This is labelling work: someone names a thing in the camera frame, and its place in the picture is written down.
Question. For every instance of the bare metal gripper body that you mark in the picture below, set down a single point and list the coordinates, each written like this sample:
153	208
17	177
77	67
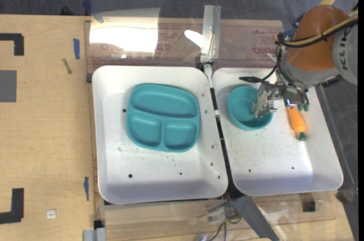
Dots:
274	93

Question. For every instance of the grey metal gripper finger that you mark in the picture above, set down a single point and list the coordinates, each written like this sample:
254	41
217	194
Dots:
270	107
258	110

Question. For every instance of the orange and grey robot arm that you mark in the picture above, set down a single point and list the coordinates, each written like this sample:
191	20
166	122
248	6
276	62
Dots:
315	43

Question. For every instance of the teal bowl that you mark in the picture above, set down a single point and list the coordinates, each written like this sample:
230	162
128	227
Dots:
241	114

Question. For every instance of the orange carrot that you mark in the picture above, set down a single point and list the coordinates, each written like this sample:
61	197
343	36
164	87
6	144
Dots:
297	122

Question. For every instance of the white plastic tray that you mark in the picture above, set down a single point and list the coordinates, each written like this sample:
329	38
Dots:
159	174
273	160

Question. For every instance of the brown cardboard board, red print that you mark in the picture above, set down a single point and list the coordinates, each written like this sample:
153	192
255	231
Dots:
244	43

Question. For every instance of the teal divided plate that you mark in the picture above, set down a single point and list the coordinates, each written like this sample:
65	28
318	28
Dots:
163	117

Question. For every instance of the black cylinder on white bracket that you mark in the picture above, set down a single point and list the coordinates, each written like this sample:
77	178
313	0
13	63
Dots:
277	56

